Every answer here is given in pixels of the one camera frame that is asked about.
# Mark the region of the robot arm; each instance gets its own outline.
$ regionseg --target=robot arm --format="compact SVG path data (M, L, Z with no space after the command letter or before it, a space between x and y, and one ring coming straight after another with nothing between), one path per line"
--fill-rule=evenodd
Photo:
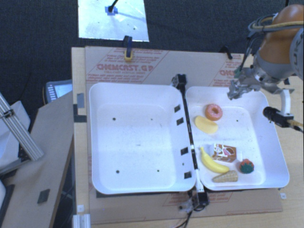
M290 114L289 94L293 89L281 89L277 85L291 75L303 80L303 5L290 5L278 14L263 16L252 22L247 52L241 66L235 71L236 80L231 81L228 97L238 99L243 93L261 88L272 94L280 94L282 111L267 108L263 113L271 121L281 127L293 127L293 116ZM247 56L251 52L254 36L264 33L265 37L260 49L254 56L253 65L243 68Z

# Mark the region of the green toy fruit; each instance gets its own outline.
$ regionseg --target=green toy fruit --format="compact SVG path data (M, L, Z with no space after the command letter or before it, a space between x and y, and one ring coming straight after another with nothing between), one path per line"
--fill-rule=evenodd
M248 173L253 172L253 170L255 169L255 166L249 159L244 159L240 163L239 169L242 173L248 174Z

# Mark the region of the black clip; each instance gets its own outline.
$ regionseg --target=black clip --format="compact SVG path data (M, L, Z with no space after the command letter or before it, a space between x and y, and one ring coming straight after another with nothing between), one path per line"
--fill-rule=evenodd
M263 110L263 115L270 121L274 122L276 125L286 128L290 127L290 123L287 120L293 120L294 116L283 116L280 114L278 109L267 106Z
M185 88L185 85L187 84L187 78L185 74L177 74L173 79L171 80L171 85L178 90L181 88Z
M50 189L46 189L40 192L37 204L44 203L48 200L49 191Z
M284 85L286 85L286 86L290 85L289 78L284 79L283 82L284 82Z
M132 52L132 37L131 36L125 36L123 38L123 47L127 47L127 49L124 52L124 59L126 61L131 61L133 57Z
M229 48L227 47L227 46L223 46L220 50L219 50L219 53L227 53L227 56L228 56L228 58L231 60L233 57L232 57L232 55L231 55L231 53L230 53L230 50L229 50Z
M4 112L2 114L2 116L0 116L0 119L5 117L5 118L8 118L10 116L13 116L14 115L14 110L13 109L9 109L7 112Z

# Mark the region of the white tray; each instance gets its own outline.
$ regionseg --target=white tray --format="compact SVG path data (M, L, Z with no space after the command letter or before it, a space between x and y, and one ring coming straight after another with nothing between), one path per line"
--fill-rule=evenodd
M98 83L90 89L89 104L92 180L99 192L187 191L194 186L184 106L176 88ZM184 148L188 153L181 154Z
M193 141L199 167L200 180L211 190L240 190L260 188L281 188L288 184L289 173L273 123L263 116L268 106L261 92L250 92L242 98L230 101L228 88L191 87L186 92ZM196 116L204 115L205 107L215 103L223 110L223 116L216 121L218 131L206 134L195 124ZM239 161L232 163L220 161L231 170L237 170L237 182L214 183L212 178L218 174L208 170L201 162L199 147L208 148L220 143L237 147L243 153L243 159L250 159L255 170L250 174L238 171Z
M230 101L227 88L191 87L186 92L199 179L211 190L280 188L289 173L273 123L262 114L261 92ZM206 134L194 124L211 103L223 109L218 131ZM181 93L168 85L98 83L89 92L92 180L104 194L190 190L196 181ZM200 160L199 147L237 147L255 170L238 171L237 182L214 183L218 174Z

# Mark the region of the cardboard base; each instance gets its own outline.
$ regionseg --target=cardboard base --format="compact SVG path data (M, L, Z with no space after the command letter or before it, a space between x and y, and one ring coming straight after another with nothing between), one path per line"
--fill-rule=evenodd
M97 82L169 85L172 77L179 73L187 75L187 88L228 86L233 71L242 61L240 54L233 54L230 60L226 54L220 53L134 49L133 61L126 63L123 52L123 48L86 47L86 90L83 89L82 93L88 95L90 87ZM202 66L208 67L205 75L199 73ZM90 133L89 117L87 119ZM179 207L189 199L187 192L97 197L91 180L90 142L88 134L89 213L92 224L186 218L186 212ZM193 217L283 210L277 189L210 192L208 197L210 204L201 212L194 212Z

